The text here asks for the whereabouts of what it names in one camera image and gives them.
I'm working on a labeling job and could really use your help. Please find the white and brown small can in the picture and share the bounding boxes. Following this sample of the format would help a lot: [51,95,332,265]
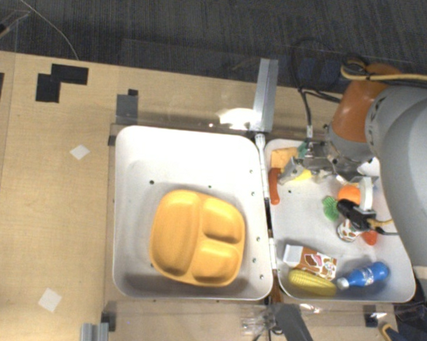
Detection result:
[335,217,363,244]

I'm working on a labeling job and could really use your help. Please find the white and brown carton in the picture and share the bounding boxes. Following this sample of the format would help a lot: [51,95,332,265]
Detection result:
[281,243,340,282]

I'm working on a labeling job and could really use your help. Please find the orange toy fruit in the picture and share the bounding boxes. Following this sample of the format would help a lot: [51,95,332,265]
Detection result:
[336,183,363,207]

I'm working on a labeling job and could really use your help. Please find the yellow corn cob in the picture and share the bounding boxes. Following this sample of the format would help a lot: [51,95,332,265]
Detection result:
[286,268,339,299]

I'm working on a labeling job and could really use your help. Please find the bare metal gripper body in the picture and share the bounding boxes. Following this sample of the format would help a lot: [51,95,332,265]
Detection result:
[297,140,348,178]

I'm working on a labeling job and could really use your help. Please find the thin black and white rod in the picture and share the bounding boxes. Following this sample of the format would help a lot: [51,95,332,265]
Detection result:
[244,132,288,279]

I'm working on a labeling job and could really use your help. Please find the yellow divided plate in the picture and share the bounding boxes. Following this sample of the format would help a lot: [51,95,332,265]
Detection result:
[146,187,250,290]

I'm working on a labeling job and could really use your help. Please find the white plastic tray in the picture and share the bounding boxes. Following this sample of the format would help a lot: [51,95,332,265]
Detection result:
[254,137,427,309]
[103,123,284,308]

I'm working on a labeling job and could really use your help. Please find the black cylinder on white bracket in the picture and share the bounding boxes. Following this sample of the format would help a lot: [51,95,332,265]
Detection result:
[334,173,380,233]

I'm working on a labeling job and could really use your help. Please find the blue plastic bottle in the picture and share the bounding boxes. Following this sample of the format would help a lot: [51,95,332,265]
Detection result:
[336,258,391,294]

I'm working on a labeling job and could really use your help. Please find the yellow toy fruit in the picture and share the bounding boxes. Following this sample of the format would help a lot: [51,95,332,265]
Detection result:
[295,167,314,184]

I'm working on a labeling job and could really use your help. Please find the tan bread slice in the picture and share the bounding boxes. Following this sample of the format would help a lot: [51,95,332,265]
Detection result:
[269,145,300,172]

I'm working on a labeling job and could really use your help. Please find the red-orange sausage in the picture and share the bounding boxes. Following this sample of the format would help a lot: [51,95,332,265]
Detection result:
[265,167,284,206]

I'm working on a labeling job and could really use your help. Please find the red toy tomato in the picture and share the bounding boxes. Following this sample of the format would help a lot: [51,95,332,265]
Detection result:
[361,228,379,246]

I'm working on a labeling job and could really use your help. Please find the green toy vegetable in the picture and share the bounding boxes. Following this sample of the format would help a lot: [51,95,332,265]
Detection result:
[320,195,340,223]

